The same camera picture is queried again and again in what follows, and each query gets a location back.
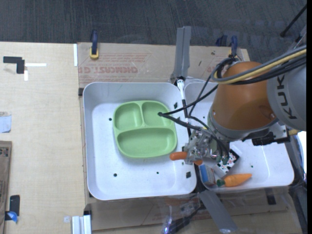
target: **gray metal bar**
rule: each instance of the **gray metal bar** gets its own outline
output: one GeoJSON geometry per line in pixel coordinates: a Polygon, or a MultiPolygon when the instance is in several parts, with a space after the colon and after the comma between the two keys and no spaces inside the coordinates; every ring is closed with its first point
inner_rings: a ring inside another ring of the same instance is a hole
{"type": "Polygon", "coordinates": [[[191,27],[178,28],[176,32],[175,67],[171,80],[187,77],[187,70],[190,67],[190,41],[191,27]]]}
{"type": "Polygon", "coordinates": [[[215,192],[205,190],[199,194],[199,198],[221,233],[228,234],[238,229],[215,192]]]}

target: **clamp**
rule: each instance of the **clamp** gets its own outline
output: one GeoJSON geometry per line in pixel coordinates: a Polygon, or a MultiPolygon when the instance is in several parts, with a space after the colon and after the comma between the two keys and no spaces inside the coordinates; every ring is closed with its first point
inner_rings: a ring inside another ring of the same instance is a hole
{"type": "Polygon", "coordinates": [[[91,40],[92,47],[90,48],[90,58],[98,59],[98,32],[96,30],[92,30],[91,40]]]}

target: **black stand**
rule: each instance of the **black stand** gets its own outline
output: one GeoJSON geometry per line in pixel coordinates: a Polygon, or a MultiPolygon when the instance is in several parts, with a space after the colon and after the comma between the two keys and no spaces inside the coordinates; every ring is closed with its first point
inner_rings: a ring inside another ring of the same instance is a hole
{"type": "Polygon", "coordinates": [[[291,26],[297,21],[297,19],[301,16],[301,14],[306,10],[307,4],[299,11],[297,16],[291,21],[291,23],[285,28],[285,30],[279,34],[281,37],[284,37],[286,35],[286,32],[291,28],[291,26]]]}

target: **green plate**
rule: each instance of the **green plate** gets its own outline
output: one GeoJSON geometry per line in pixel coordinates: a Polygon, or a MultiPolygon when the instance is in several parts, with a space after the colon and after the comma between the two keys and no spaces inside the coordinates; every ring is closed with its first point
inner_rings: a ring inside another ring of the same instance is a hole
{"type": "Polygon", "coordinates": [[[158,101],[138,100],[119,105],[113,116],[118,149],[128,157],[148,158],[169,154],[176,148],[173,121],[160,117],[168,112],[158,101]]]}

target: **toy carrot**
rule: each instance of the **toy carrot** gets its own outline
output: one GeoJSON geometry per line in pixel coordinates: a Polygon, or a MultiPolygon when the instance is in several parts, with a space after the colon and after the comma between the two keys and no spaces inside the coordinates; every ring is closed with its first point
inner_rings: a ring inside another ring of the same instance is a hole
{"type": "Polygon", "coordinates": [[[251,176],[252,176],[252,174],[233,174],[233,175],[228,175],[224,179],[218,179],[216,181],[216,184],[218,186],[225,185],[226,187],[237,186],[237,185],[240,185],[241,183],[245,182],[251,176]]]}

